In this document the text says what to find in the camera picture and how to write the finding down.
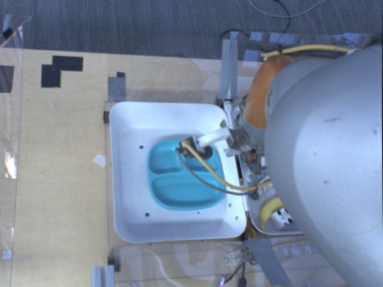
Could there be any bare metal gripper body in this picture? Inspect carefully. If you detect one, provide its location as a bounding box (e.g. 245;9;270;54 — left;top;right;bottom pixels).
226;120;268;173

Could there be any yellow banana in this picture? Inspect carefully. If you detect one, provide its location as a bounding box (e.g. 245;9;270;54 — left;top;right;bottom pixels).
259;197;285;230

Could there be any blue divided plate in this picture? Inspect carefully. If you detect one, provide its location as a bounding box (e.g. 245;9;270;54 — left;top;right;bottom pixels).
147;139;227;211

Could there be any white printed can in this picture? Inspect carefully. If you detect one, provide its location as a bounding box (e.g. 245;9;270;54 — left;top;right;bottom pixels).
270;207;293;230

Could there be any white plastic tray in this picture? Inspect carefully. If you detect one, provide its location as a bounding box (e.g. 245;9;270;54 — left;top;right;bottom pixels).
242;157;305;236
109;101;248;245

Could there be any black cylinder on white bracket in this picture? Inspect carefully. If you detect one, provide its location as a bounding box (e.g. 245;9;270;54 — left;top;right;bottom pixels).
179;126;232;161

